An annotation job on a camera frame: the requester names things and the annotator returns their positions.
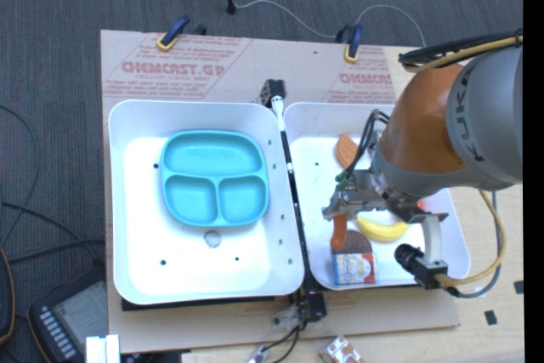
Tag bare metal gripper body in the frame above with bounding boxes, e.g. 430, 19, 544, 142
336, 169, 426, 223

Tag orange sausage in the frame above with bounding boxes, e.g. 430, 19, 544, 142
330, 213, 349, 251

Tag white plastic tray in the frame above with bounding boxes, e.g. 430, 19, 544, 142
107, 99, 306, 306
281, 101, 472, 292

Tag yellow banana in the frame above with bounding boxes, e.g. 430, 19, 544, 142
355, 216, 411, 244

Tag brown chocolate biscuit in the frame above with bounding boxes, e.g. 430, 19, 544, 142
341, 230, 374, 257

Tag orange waffle biscuit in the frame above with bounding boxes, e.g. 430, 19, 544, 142
335, 133, 363, 176

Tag blue and orange carton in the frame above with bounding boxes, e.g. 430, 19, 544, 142
331, 252, 380, 286

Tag thin black and white rod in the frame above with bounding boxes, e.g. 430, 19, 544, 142
270, 95, 315, 295

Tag blue divided plate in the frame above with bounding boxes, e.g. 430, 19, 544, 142
160, 129, 269, 229

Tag brown and white packet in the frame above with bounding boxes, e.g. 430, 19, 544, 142
317, 334, 354, 363

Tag brown cardboard board, red print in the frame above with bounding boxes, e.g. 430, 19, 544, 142
99, 29, 462, 354

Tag black cylinder on white bracket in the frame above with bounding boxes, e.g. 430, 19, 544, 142
394, 213, 450, 291

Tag black block with thin wires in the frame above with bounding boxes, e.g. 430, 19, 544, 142
271, 289, 329, 331
257, 78, 286, 105

